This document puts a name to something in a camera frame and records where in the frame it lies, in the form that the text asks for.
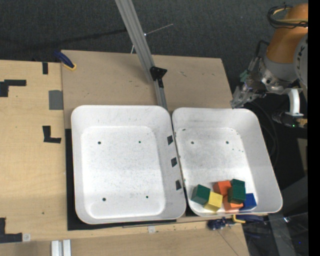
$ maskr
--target white tray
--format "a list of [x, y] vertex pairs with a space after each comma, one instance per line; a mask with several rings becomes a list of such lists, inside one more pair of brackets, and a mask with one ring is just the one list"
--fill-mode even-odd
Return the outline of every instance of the white tray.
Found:
[[247, 109], [178, 108], [172, 114], [182, 175], [192, 211], [202, 217], [231, 215], [223, 204], [212, 212], [190, 200], [195, 186], [213, 191], [219, 181], [245, 181], [257, 206], [239, 213], [274, 213], [282, 196], [256, 115]]
[[186, 210], [169, 113], [83, 105], [71, 115], [75, 210], [88, 224], [171, 220]]

